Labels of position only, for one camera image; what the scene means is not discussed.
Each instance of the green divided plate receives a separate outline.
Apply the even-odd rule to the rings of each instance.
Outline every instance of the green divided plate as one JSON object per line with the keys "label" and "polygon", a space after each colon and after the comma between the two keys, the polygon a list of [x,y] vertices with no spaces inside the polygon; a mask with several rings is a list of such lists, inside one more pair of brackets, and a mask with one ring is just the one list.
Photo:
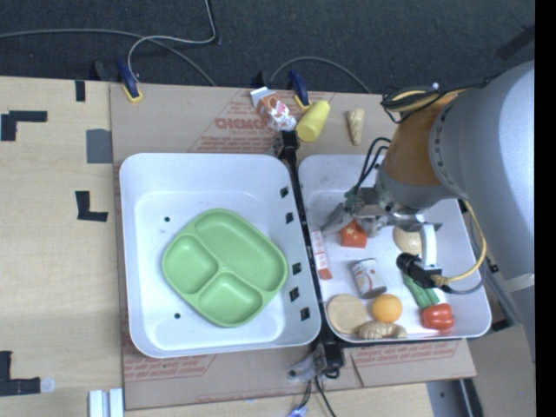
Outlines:
{"label": "green divided plate", "polygon": [[199,314],[232,328],[255,318],[272,300],[288,276],[288,262],[250,222],[213,208],[166,247],[162,273]]}

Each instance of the can label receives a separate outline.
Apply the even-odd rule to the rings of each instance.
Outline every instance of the can label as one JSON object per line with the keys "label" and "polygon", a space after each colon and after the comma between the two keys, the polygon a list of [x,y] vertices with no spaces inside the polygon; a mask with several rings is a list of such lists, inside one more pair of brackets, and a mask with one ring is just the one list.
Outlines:
{"label": "can label", "polygon": [[351,267],[361,298],[374,298],[386,292],[386,284],[376,270],[376,260],[358,261]]}

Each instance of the dark carpet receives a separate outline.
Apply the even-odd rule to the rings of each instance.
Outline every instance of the dark carpet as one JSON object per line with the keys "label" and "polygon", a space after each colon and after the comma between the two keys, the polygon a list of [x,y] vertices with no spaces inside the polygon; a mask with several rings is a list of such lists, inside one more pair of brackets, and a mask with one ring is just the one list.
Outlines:
{"label": "dark carpet", "polygon": [[[166,43],[194,61],[219,86],[264,82],[285,88],[287,71],[309,89],[373,92],[438,83],[477,83],[535,57],[535,0],[209,0],[219,42]],[[115,60],[136,40],[100,33],[2,37],[46,29],[122,30],[142,36],[203,40],[210,25],[203,0],[0,0],[0,75],[88,79],[91,64],[117,79]],[[209,85],[180,57],[143,43],[134,71],[148,83]]]}

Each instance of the cardboard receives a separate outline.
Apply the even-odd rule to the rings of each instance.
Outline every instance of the cardboard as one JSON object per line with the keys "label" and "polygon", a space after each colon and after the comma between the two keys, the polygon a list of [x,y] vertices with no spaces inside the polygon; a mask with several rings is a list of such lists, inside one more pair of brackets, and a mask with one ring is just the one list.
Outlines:
{"label": "cardboard", "polygon": [[[143,100],[132,104],[116,83],[110,85],[114,157],[116,239],[122,310],[122,363],[127,409],[301,394],[305,385],[288,383],[288,365],[310,348],[290,347],[233,354],[150,359],[139,353],[127,328],[118,173],[125,158],[144,152],[274,153],[275,132],[257,115],[249,89],[142,85]],[[293,91],[277,91],[293,116],[300,111]],[[331,111],[318,140],[305,142],[298,159],[313,154],[367,153],[376,136],[392,136],[395,125],[380,96],[310,93]],[[364,109],[361,144],[350,139],[346,114]],[[351,347],[346,366],[327,390],[353,389],[470,377],[476,374],[465,340]]]}

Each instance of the orange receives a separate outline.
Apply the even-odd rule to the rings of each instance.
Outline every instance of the orange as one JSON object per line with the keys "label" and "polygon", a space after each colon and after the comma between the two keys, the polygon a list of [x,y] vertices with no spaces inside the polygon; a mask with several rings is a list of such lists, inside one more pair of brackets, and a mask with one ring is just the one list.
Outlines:
{"label": "orange", "polygon": [[402,309],[400,298],[392,294],[382,294],[374,299],[371,313],[377,321],[393,323],[400,318]]}

